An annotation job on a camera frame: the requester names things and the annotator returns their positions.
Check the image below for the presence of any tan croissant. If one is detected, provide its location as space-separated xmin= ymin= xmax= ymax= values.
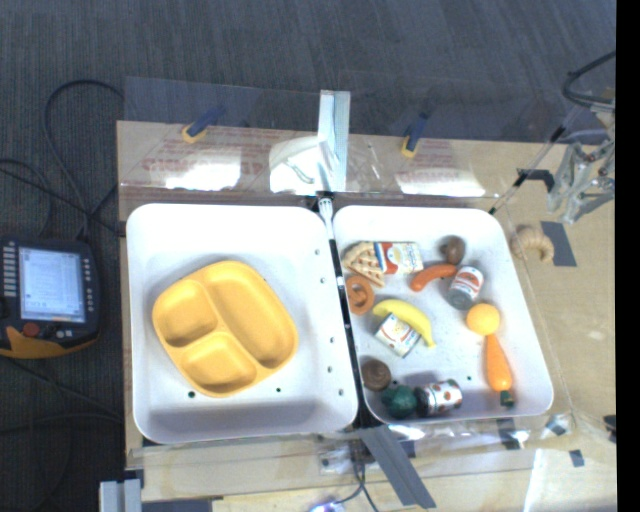
xmin=509 ymin=224 xmax=557 ymax=265

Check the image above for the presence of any green broccoli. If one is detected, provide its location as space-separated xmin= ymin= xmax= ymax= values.
xmin=380 ymin=384 xmax=419 ymax=421

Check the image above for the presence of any orange sausage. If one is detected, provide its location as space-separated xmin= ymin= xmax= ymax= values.
xmin=409 ymin=262 xmax=459 ymax=293

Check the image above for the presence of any white plastic tray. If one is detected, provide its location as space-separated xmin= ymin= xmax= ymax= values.
xmin=331 ymin=204 xmax=555 ymax=427
xmin=124 ymin=202 xmax=360 ymax=446

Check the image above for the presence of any white can with red dots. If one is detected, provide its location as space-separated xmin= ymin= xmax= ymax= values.
xmin=413 ymin=378 xmax=464 ymax=419

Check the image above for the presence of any yellow banana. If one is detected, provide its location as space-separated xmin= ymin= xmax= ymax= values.
xmin=371 ymin=298 xmax=438 ymax=349

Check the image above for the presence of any orange doughnut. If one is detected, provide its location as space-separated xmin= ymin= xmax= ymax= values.
xmin=344 ymin=273 xmax=376 ymax=317

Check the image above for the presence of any orange carrot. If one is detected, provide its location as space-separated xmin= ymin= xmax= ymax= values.
xmin=483 ymin=333 xmax=517 ymax=408

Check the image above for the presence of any yellow lemon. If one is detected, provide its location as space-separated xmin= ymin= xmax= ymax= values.
xmin=465 ymin=302 xmax=502 ymax=337

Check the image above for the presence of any brown mushroom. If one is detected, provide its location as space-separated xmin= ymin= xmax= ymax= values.
xmin=439 ymin=234 xmax=468 ymax=267

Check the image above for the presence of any red and white can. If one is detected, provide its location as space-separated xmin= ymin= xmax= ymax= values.
xmin=446 ymin=265 xmax=485 ymax=312

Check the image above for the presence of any brown cardboard board red print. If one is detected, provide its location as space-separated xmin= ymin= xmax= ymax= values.
xmin=115 ymin=119 xmax=617 ymax=503

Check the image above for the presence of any tan pizza slice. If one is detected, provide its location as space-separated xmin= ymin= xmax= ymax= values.
xmin=341 ymin=241 xmax=387 ymax=289

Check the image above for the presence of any brown biscuit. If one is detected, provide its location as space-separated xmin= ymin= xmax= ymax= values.
xmin=360 ymin=357 xmax=393 ymax=393

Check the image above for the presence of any white and orange carton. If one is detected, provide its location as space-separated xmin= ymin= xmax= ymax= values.
xmin=373 ymin=241 xmax=425 ymax=277

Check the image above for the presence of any white carton with orange print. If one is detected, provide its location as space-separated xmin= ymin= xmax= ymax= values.
xmin=373 ymin=313 xmax=423 ymax=359

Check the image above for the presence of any yellow divided plate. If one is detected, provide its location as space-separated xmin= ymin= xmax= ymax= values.
xmin=151 ymin=259 xmax=300 ymax=399

